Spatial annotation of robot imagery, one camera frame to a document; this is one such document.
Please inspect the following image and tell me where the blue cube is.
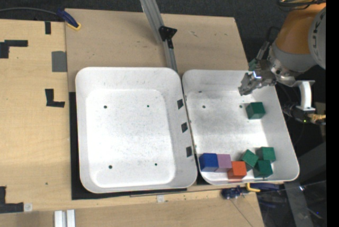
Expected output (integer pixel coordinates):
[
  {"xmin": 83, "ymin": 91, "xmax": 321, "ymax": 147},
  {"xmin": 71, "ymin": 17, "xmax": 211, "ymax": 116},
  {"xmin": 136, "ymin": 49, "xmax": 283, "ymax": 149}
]
[{"xmin": 199, "ymin": 153, "xmax": 219, "ymax": 172}]

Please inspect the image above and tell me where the green cube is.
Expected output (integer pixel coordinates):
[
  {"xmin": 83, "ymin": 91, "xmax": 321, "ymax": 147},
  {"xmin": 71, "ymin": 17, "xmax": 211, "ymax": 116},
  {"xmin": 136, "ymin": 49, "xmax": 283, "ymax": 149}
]
[
  {"xmin": 240, "ymin": 149, "xmax": 260, "ymax": 169},
  {"xmin": 253, "ymin": 159, "xmax": 273, "ymax": 178},
  {"xmin": 255, "ymin": 146, "xmax": 276, "ymax": 163},
  {"xmin": 245, "ymin": 102, "xmax": 266, "ymax": 120}
]

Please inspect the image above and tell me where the black cylinder on white bracket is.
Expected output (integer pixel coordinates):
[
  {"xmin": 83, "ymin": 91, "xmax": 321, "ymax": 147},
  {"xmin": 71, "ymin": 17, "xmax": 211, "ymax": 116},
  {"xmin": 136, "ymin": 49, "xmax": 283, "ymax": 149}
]
[{"xmin": 282, "ymin": 80, "xmax": 319, "ymax": 124}]

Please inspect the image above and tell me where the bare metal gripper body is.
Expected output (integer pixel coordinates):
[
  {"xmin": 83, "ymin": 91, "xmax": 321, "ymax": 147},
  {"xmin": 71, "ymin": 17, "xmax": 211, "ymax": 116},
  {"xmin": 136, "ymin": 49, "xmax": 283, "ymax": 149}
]
[{"xmin": 251, "ymin": 59, "xmax": 297, "ymax": 88}]

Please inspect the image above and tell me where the orange cube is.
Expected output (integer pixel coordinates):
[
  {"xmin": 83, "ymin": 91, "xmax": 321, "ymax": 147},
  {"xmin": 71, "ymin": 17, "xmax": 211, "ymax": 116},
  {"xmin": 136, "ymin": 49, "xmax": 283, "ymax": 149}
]
[{"xmin": 227, "ymin": 161, "xmax": 247, "ymax": 180}]

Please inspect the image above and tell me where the pale wood board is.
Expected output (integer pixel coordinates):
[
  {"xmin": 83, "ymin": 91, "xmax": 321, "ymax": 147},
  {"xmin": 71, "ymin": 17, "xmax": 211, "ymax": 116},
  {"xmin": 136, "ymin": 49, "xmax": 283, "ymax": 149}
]
[{"xmin": 65, "ymin": 8, "xmax": 259, "ymax": 200}]

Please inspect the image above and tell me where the purple cube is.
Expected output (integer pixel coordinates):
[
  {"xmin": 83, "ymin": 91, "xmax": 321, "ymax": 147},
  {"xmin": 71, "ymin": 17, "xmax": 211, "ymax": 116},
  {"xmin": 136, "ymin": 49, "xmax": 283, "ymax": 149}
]
[{"xmin": 215, "ymin": 154, "xmax": 233, "ymax": 173}]

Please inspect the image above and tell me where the white plastic tray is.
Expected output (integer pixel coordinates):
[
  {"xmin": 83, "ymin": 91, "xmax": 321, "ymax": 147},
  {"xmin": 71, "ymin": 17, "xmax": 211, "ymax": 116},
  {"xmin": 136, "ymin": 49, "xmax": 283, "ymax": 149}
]
[
  {"xmin": 75, "ymin": 66, "xmax": 198, "ymax": 194},
  {"xmin": 182, "ymin": 69, "xmax": 300, "ymax": 186}
]

